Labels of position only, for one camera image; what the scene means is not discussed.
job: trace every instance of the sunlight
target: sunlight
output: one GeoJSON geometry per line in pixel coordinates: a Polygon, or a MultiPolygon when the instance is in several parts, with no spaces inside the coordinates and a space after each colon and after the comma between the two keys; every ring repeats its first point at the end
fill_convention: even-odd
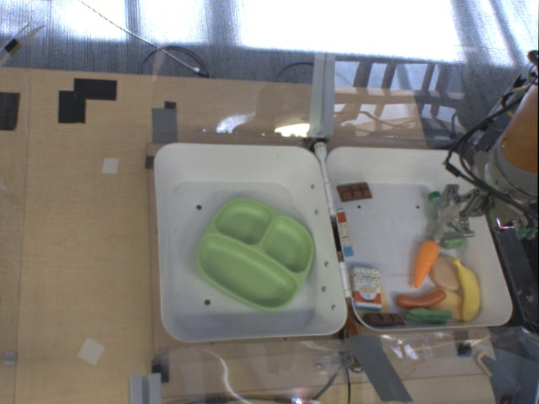
{"type": "Polygon", "coordinates": [[[488,57],[496,66],[513,66],[509,53],[510,44],[503,35],[501,23],[490,0],[476,0],[479,10],[474,14],[476,34],[480,36],[483,49],[488,51],[488,57]]]}
{"type": "MultiPolygon", "coordinates": [[[[126,27],[125,0],[82,0],[106,18],[126,27]]],[[[77,0],[54,0],[52,17],[70,36],[88,40],[125,40],[126,33],[77,0]]]]}
{"type": "Polygon", "coordinates": [[[211,8],[208,0],[139,0],[141,35],[160,43],[206,42],[211,8]]]}
{"type": "Polygon", "coordinates": [[[239,45],[463,61],[451,0],[236,0],[239,45]]]}

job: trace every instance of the white tape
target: white tape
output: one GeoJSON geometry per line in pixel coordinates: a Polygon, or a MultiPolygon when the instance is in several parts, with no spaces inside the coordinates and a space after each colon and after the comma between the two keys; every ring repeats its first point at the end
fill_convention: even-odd
{"type": "Polygon", "coordinates": [[[103,161],[102,173],[118,173],[119,158],[105,158],[103,161]]]}
{"type": "Polygon", "coordinates": [[[89,364],[97,365],[103,351],[103,344],[99,344],[92,338],[86,338],[86,341],[84,342],[77,356],[83,361],[88,362],[89,364]]]}
{"type": "Polygon", "coordinates": [[[351,298],[350,276],[348,275],[348,265],[346,262],[339,262],[340,279],[343,282],[344,298],[351,298]]]}

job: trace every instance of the toy food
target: toy food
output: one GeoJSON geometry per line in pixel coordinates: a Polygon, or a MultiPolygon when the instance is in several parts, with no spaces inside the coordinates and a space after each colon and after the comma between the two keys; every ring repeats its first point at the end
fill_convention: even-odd
{"type": "Polygon", "coordinates": [[[380,271],[376,268],[354,266],[352,273],[352,299],[356,310],[382,309],[380,271]]]}
{"type": "Polygon", "coordinates": [[[436,241],[428,240],[421,244],[419,248],[418,257],[415,261],[415,273],[414,273],[414,287],[420,287],[424,278],[429,273],[432,266],[435,264],[438,255],[440,254],[440,247],[436,241]]]}
{"type": "Polygon", "coordinates": [[[452,250],[453,248],[459,248],[463,244],[464,238],[448,239],[447,241],[442,241],[440,243],[440,247],[444,248],[445,250],[452,250]]]}
{"type": "Polygon", "coordinates": [[[446,292],[443,289],[435,289],[427,295],[419,298],[413,296],[399,295],[397,296],[397,305],[402,308],[429,308],[439,304],[446,298],[446,292]]]}
{"type": "Polygon", "coordinates": [[[367,313],[363,316],[367,325],[372,327],[404,326],[404,320],[397,313],[367,313]]]}
{"type": "Polygon", "coordinates": [[[481,293],[479,292],[478,278],[473,271],[465,267],[459,259],[453,263],[458,270],[458,279],[461,281],[464,292],[464,301],[462,302],[462,320],[469,322],[475,319],[481,306],[481,293]]]}
{"type": "Polygon", "coordinates": [[[367,183],[338,185],[337,191],[339,192],[341,202],[370,199],[372,197],[369,184],[367,183]]]}
{"type": "Polygon", "coordinates": [[[446,290],[446,297],[442,302],[430,308],[433,310],[450,311],[452,313],[451,318],[458,321],[462,320],[462,296],[450,290],[446,290]]]}
{"type": "Polygon", "coordinates": [[[447,323],[451,319],[450,311],[414,308],[404,315],[406,320],[417,323],[447,323]]]}
{"type": "Polygon", "coordinates": [[[455,292],[461,288],[461,282],[458,279],[458,272],[452,256],[447,256],[446,254],[439,256],[432,266],[429,276],[432,282],[442,289],[455,292]]]}

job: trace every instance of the wooden table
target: wooden table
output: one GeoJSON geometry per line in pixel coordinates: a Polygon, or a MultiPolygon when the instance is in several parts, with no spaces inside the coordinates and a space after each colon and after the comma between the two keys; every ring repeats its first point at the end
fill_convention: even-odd
{"type": "MultiPolygon", "coordinates": [[[[242,391],[277,389],[283,379],[310,391],[325,383],[328,376],[317,377],[313,361],[327,349],[302,340],[197,347],[163,335],[152,292],[145,168],[152,109],[165,101],[176,103],[180,141],[294,145],[301,140],[276,136],[275,122],[287,110],[307,114],[310,87],[4,68],[0,92],[21,95],[17,130],[0,131],[0,352],[16,350],[19,357],[16,365],[0,365],[1,403],[126,403],[130,375],[148,374],[161,347],[170,351],[175,376],[163,386],[170,402],[182,393],[224,390],[224,360],[230,383],[242,391]],[[72,91],[75,77],[114,79],[117,98],[88,100],[85,124],[59,124],[59,91],[72,91]],[[216,134],[229,117],[250,121],[232,134],[216,134]],[[103,172],[107,158],[118,160],[117,172],[103,172]],[[96,364],[78,357],[88,338],[104,347],[96,364]]],[[[341,91],[339,121],[354,120],[362,95],[372,93],[341,91]]],[[[392,121],[409,122],[412,130],[400,141],[382,138],[387,127],[378,121],[362,125],[361,133],[337,126],[341,137],[329,147],[351,138],[358,145],[425,147],[416,140],[421,126],[414,101],[402,95],[392,110],[402,115],[392,121]]],[[[492,398],[488,378],[454,352],[422,366],[406,384],[428,402],[437,402],[428,391],[444,388],[447,375],[454,376],[451,389],[460,402],[492,398]]],[[[354,396],[376,401],[365,375],[352,380],[354,396]]],[[[341,385],[324,402],[344,402],[342,382],[339,377],[341,385]]]]}

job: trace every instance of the yellow banana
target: yellow banana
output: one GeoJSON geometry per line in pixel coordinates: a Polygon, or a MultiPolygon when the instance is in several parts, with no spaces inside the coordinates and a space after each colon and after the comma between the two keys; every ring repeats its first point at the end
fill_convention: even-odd
{"type": "Polygon", "coordinates": [[[481,293],[479,292],[478,278],[469,268],[466,268],[459,259],[453,260],[458,271],[458,279],[464,291],[462,303],[462,320],[469,322],[475,319],[481,306],[481,293]]]}

